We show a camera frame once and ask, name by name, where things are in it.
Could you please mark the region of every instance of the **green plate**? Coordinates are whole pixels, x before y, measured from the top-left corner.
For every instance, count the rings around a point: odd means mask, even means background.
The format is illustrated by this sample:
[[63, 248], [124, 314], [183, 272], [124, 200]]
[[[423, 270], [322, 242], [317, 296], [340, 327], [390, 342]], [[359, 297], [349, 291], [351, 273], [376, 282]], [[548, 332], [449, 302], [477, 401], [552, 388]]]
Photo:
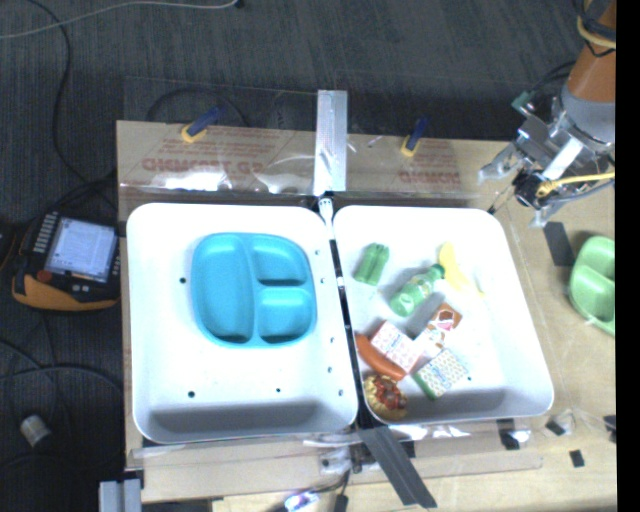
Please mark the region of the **green plate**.
[[612, 336], [616, 334], [615, 270], [615, 242], [592, 236], [580, 249], [569, 282], [573, 307]]

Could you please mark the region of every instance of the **food box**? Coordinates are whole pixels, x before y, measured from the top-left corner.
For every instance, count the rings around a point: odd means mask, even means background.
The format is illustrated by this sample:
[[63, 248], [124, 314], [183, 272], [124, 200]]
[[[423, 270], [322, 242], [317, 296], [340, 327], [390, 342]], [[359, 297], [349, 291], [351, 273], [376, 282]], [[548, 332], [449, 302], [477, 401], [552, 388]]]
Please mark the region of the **food box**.
[[[396, 316], [391, 296], [445, 242], [482, 294], [441, 281]], [[374, 286], [353, 277], [371, 243], [389, 247]], [[386, 424], [536, 416], [553, 401], [504, 232], [486, 212], [347, 205], [326, 226], [305, 206], [149, 203], [129, 217], [127, 252], [133, 417], [151, 441], [339, 432], [362, 407]], [[445, 298], [462, 315], [447, 350], [466, 378], [433, 400], [407, 376], [406, 415], [377, 415], [358, 398], [372, 370], [353, 334], [389, 321], [415, 339]]]

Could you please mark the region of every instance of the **white tray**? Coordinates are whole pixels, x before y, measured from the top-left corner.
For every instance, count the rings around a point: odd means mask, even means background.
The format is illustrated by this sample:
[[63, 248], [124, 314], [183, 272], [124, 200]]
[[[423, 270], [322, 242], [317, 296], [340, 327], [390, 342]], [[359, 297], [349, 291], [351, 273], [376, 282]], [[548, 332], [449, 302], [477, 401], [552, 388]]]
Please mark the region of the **white tray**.
[[[285, 237], [306, 254], [317, 318], [286, 346], [227, 348], [196, 325], [188, 278], [213, 233]], [[127, 222], [133, 418], [158, 443], [338, 432], [358, 400], [323, 221], [298, 207], [147, 204]]]
[[[470, 379], [430, 400], [405, 377], [399, 384], [408, 397], [402, 423], [529, 417], [551, 407], [551, 378], [504, 231], [493, 216], [474, 209], [347, 206], [336, 213], [334, 230], [354, 332], [371, 336], [389, 320], [413, 337], [443, 295], [463, 315], [447, 344]], [[373, 242], [390, 249], [377, 287], [352, 277], [364, 248]], [[460, 269], [484, 296], [458, 292], [440, 281], [432, 300], [407, 319], [397, 316], [389, 299], [413, 274], [438, 262], [445, 242], [453, 244]], [[364, 379], [372, 372], [363, 361], [359, 364]]]

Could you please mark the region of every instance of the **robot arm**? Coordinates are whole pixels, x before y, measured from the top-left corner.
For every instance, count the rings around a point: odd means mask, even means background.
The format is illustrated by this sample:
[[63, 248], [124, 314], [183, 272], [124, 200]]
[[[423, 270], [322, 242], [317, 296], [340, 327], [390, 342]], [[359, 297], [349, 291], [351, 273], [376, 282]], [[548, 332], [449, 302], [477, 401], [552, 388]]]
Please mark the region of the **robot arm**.
[[480, 182], [516, 172], [513, 196], [536, 210], [533, 224], [539, 227], [568, 202], [614, 183], [616, 0], [598, 21], [587, 15], [590, 4], [578, 6], [585, 47], [552, 100], [551, 120], [536, 115], [536, 87], [523, 93], [513, 103], [526, 118], [517, 137], [479, 172]]

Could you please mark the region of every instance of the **donut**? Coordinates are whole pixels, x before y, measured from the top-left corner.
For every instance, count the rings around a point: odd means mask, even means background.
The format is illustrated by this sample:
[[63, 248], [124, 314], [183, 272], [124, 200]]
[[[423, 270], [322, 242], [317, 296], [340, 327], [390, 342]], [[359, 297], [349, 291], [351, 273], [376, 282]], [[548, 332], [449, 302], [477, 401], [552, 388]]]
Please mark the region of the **donut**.
[[369, 407], [380, 418], [398, 421], [407, 414], [407, 396], [386, 375], [370, 375], [364, 381], [364, 395]]

